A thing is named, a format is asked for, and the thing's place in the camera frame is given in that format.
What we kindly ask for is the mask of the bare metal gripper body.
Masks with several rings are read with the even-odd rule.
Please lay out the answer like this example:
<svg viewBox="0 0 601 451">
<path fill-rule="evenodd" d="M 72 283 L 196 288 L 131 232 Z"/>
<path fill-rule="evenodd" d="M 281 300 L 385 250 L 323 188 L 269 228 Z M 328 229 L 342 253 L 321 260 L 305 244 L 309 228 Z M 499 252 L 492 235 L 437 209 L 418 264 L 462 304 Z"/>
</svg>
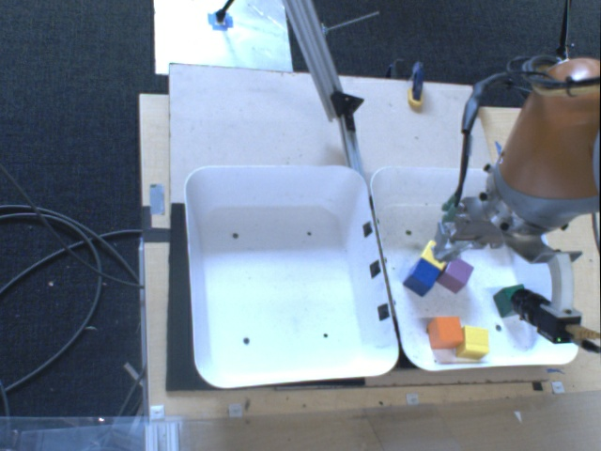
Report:
<svg viewBox="0 0 601 451">
<path fill-rule="evenodd" d="M 540 234 L 501 199 L 495 178 L 475 196 L 457 199 L 453 194 L 443 205 L 443 223 L 451 241 L 473 241 L 470 249 L 507 246 L 515 252 L 539 252 Z"/>
</svg>

